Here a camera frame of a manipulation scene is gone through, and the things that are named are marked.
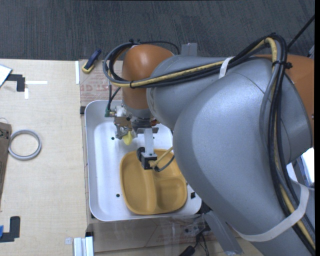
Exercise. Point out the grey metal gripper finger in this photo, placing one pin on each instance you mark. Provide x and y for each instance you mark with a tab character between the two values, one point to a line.
120	133
133	133

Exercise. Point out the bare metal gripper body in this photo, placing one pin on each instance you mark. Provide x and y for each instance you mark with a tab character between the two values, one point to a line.
123	121

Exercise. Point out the yellow banana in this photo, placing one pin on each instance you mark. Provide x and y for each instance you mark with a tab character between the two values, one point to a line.
127	140

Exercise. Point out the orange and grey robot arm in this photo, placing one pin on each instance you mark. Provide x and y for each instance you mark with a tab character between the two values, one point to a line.
225	140

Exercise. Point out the white plastic tray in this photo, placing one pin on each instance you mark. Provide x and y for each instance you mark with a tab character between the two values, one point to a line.
105	175

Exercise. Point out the yellow divided plate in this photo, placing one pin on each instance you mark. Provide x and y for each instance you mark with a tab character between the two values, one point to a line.
147	187

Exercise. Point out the brown cardboard piece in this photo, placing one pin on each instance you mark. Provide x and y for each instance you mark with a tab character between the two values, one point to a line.
3	155

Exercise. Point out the white paper sheet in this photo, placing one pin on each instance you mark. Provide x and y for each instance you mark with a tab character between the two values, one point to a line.
3	72

